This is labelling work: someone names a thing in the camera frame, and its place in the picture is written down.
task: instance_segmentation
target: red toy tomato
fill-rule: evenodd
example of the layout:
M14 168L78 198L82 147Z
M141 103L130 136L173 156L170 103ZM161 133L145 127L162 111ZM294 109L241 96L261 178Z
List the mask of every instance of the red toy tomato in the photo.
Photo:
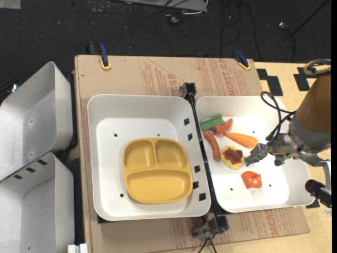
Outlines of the red toy tomato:
M243 174L241 174L241 177L247 189L262 187L262 180L260 174L257 174L253 171L246 171Z

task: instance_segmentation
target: table surface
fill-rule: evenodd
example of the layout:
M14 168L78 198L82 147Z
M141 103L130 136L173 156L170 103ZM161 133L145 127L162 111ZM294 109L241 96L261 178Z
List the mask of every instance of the table surface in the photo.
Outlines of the table surface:
M277 76L283 96L277 96L289 111L296 110L301 104L306 95L306 91L299 91L297 83L293 74L298 67L303 67L304 64L287 64L287 63L255 63L257 69L265 69L268 76ZM315 79L307 79L311 86ZM261 80L263 91L269 91L267 80ZM75 80L75 89L77 94L77 104L79 103L78 83ZM81 115L81 111L77 110L77 116ZM84 151L80 148L80 156L82 157ZM321 158L331 159L331 149L319 154ZM312 179L325 183L324 171L322 168L313 168L308 166L308 170ZM86 179L82 179L82 188L86 187ZM89 208L87 190L83 190L83 215L84 215L84 229L86 242L91 250L91 230L89 221ZM261 240L252 240L245 242L235 242L229 244L216 245L217 252L238 253L238 252L332 252L332 216L331 209L321 205L318 208L307 209L303 207L303 211L309 225L310 232L301 235L284 236L277 238L268 238ZM186 248L171 251L171 253L192 253L198 252L199 248ZM213 252L211 246L206 246L203 252Z

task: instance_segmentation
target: hole in bin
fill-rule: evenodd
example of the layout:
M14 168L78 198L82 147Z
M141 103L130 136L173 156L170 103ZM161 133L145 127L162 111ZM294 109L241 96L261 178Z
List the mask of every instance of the hole in bin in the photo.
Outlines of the hole in bin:
M26 171L29 171L31 173L35 172L36 170L32 169L32 168L27 168Z
M199 201L205 200L206 199L206 193L201 193L199 194Z
M199 182L193 182L193 189L196 189L199 187Z
M37 160L37 163L40 163L42 166L46 166L48 163L43 161L42 159Z
M23 177L21 177L20 175L17 175L17 174L14 175L13 177L16 178L17 180L21 180L23 178Z

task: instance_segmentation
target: white plastic tray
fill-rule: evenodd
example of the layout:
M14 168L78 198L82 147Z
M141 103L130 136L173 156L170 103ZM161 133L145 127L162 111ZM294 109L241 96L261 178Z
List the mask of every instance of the white plastic tray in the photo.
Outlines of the white plastic tray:
M73 136L71 87L53 62L44 65L0 106L0 181Z
M277 102L285 110L284 104L280 100ZM233 118L231 132L255 136L260 143L266 143L266 136L279 122L277 110L265 104L259 96L204 97L197 101L196 111L200 122L218 113L222 113L225 121ZM284 122L281 132L287 132L288 125L288 121ZM220 149L230 145L242 150L244 157L250 155L252 148L246 148L222 134L215 137ZM289 159L284 165L276 167L275 157L268 155L258 163L232 170L221 161L213 160L212 149L206 140L204 146L216 199L224 210L237 213L304 206L314 201L305 190L305 183L310 179L305 162ZM241 178L241 174L246 171L261 174L261 188L246 188Z
M74 243L72 173L48 153L0 182L0 252L64 253Z
M96 95L88 103L88 120L94 206L100 217L118 221L197 217L208 212L209 188L188 101L175 96ZM172 139L184 147L193 182L199 186L189 197L150 205L135 202L128 196L123 176L123 150L130 141L142 138Z

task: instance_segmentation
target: computer mouse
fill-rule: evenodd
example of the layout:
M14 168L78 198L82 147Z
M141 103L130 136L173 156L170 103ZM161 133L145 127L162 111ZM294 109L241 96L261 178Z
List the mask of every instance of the computer mouse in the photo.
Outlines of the computer mouse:
M185 20L185 15L182 11L173 12L168 17L168 23L171 25L176 25L178 23L181 23L183 20Z

